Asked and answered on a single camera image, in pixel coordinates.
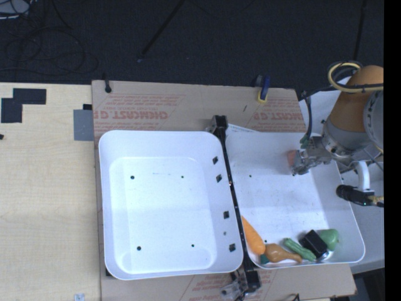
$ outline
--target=cardboard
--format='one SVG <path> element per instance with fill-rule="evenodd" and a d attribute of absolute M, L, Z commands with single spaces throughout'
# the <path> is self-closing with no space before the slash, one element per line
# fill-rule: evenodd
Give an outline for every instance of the cardboard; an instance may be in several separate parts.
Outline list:
<path fill-rule="evenodd" d="M 270 88 L 266 103 L 258 102 L 260 88 L 183 85 L 171 83 L 92 82 L 96 191 L 100 244 L 102 300 L 222 300 L 220 288 L 230 275 L 186 275 L 121 281 L 107 276 L 103 252 L 102 192 L 99 138 L 114 129 L 205 130 L 213 115 L 229 124 L 260 132 L 305 132 L 294 90 Z M 246 300 L 292 300 L 353 295 L 355 282 L 347 264 L 258 270 L 262 287 Z"/>

